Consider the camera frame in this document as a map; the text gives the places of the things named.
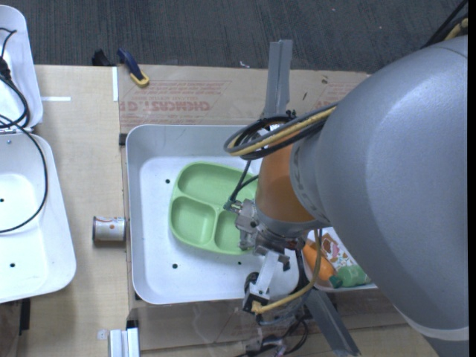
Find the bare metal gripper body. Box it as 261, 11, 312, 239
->
234, 198, 306, 253

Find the orange carrot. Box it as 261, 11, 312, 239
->
302, 240, 338, 288

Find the white colourful printed packet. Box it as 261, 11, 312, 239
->
318, 231, 361, 271

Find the green divided plate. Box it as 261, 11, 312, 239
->
168, 161, 262, 257

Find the green plastic bottle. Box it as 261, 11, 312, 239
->
328, 264, 372, 289

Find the white plastic tray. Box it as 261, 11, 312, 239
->
125, 124, 300, 306
300, 226, 379, 294

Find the brown cardboard board red print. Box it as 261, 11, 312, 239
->
118, 63, 410, 352

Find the white and orange small can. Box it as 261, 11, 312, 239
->
91, 215, 127, 242

